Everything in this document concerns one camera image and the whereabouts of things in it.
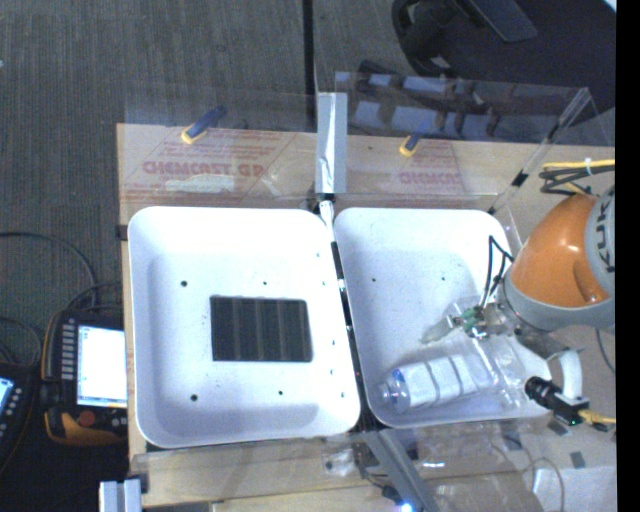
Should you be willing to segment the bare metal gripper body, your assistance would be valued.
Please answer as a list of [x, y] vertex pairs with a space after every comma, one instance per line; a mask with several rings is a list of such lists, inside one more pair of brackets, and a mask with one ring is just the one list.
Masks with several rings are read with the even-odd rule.
[[468, 335], [481, 340], [492, 336], [518, 335], [522, 324], [514, 310], [506, 303], [492, 302], [483, 307], [475, 306]]

